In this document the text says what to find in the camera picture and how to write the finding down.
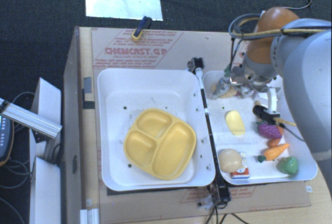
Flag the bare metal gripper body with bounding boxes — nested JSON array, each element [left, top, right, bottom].
[[226, 66, 273, 92]]

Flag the pale yellow toy food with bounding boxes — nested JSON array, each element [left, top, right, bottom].
[[212, 84, 237, 100]]

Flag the thin black and white rod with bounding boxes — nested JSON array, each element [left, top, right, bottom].
[[196, 68, 223, 188]]

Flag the pale yellow oval block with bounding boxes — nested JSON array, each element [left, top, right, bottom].
[[225, 110, 246, 136]]

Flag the purple grapes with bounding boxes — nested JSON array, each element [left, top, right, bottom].
[[257, 122, 283, 140]]

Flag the white plastic tray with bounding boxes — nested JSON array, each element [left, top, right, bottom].
[[202, 70, 319, 186], [97, 67, 216, 192]]

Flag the small orange toy piece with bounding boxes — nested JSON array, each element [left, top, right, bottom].
[[267, 125, 285, 148]]

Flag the orange carrot with green top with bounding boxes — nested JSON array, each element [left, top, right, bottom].
[[257, 143, 291, 163]]

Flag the beige round bread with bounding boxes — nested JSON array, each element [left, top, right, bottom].
[[218, 148, 243, 173]]

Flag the brown cardboard board red print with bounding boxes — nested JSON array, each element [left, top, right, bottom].
[[90, 27, 312, 218]]

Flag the red and white carton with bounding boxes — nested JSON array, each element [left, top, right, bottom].
[[230, 152, 251, 179]]

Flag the yellow divided plate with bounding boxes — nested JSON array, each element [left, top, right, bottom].
[[123, 108, 197, 181]]

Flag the green pepper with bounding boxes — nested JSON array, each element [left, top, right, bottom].
[[276, 156, 299, 175]]

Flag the black cylinder on white bracket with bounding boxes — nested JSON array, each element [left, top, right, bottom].
[[252, 87, 282, 125]]

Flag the black block with thin wires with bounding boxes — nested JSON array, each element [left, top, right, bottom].
[[187, 57, 205, 72], [212, 183, 232, 206]]

